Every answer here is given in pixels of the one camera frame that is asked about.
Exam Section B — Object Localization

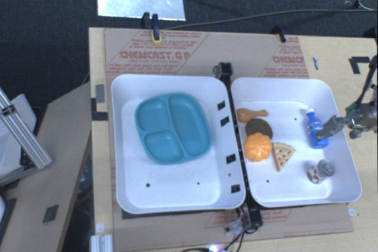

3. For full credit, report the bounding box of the orange toy pumpkin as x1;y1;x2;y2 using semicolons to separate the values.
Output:
243;132;273;162

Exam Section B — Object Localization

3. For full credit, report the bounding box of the teal divided plate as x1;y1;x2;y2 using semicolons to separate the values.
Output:
135;92;213;165

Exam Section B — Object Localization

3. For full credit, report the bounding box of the brown toy chicken drumstick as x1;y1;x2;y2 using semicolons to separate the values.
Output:
236;108;269;123

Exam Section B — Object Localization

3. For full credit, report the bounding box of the toy pizza slice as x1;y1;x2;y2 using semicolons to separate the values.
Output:
271;142;296;172

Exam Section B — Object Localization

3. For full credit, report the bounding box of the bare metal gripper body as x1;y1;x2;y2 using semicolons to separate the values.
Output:
344;101;378;140

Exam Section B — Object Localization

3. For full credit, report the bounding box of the white plastic tray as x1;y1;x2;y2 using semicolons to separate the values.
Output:
110;73;247;215
230;77;363;208

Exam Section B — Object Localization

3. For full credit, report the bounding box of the blue bottle with white cap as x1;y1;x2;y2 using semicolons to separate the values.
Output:
305;107;329;149

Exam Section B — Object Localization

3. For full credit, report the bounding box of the brown cardboard board red print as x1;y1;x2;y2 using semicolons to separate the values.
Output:
103;28;354;252

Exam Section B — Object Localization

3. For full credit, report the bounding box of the dark brown round biscuit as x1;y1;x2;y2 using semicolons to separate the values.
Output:
245;118;273;139

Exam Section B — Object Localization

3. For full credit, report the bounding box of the small red and white can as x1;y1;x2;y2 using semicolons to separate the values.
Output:
307;159;335;185

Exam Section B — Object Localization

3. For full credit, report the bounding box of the black block with thin wires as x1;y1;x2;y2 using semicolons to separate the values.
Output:
213;61;234;80
242;205;263;230

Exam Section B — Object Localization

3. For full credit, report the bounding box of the thin black rod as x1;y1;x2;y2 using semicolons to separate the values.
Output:
223;76;256;211

